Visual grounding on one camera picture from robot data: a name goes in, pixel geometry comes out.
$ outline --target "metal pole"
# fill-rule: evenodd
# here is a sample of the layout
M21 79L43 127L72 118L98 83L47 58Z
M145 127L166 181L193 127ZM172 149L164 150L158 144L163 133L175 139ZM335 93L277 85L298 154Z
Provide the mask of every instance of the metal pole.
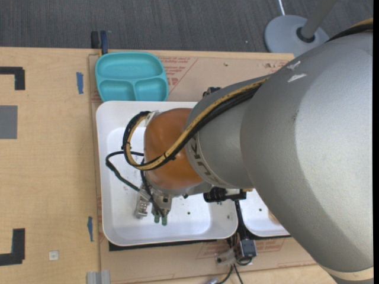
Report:
M307 20L300 30L300 35L305 39L312 39L316 30L320 27L329 11L337 0L322 0L317 6L313 15Z

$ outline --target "table surface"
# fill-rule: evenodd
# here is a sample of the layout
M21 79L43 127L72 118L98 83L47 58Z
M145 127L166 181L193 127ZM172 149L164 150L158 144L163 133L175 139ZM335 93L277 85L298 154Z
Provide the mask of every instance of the table surface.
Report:
M88 56L92 49L0 48L0 66L25 69L25 90L0 75L0 106L17 106L17 139L0 139L0 254L25 228L25 260L1 283L85 283L100 270ZM282 54L160 51L161 56L280 59ZM76 75L83 75L83 93ZM88 228L92 221L92 241ZM58 250L59 259L49 260ZM334 283L319 266L243 272L244 283ZM208 277L170 280L206 283ZM229 283L239 283L232 275Z

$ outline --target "black corner marker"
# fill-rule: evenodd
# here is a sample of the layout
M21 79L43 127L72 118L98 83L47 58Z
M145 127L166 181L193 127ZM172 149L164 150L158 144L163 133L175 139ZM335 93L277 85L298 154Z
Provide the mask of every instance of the black corner marker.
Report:
M0 266L22 264L25 259L25 228L13 229L10 253L0 254Z
M25 70L22 67L0 66L0 75L14 75L15 91L25 90Z

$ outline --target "cardboard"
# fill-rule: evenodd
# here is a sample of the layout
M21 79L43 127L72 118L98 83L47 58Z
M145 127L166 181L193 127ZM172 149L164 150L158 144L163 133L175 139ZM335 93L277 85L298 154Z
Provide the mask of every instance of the cardboard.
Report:
M162 61L169 83L169 101L199 101L210 86L224 87L236 82L276 72L291 60L282 54L200 53L184 51L153 51ZM94 68L98 55L89 56L91 105L94 124L95 113L101 104L96 89ZM149 247L122 251L109 251L102 233L101 190L98 173L97 200L101 269L110 270L112 283L144 283L153 280L179 279L204 275L220 275L229 268L218 266L215 256L228 249L224 240L181 246ZM315 264L310 255L291 237L257 240L258 256L253 264L241 266L241 272L277 269Z

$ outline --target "gray square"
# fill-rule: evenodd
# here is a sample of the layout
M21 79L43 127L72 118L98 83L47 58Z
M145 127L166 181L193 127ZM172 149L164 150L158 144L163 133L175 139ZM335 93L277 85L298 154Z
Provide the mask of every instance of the gray square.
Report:
M17 105L0 105L0 139L17 139Z

